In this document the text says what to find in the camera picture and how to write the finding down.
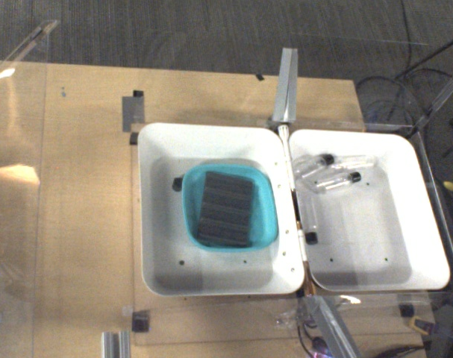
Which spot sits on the small black cap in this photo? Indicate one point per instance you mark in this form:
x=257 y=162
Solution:
x=177 y=183

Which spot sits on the black ribbed foam block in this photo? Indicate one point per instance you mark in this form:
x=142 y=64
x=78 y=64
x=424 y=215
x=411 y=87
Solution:
x=226 y=209

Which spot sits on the white plastic tray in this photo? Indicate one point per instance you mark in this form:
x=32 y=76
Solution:
x=364 y=229
x=215 y=140

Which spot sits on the turquoise bowl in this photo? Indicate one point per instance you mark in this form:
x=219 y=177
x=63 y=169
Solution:
x=265 y=207

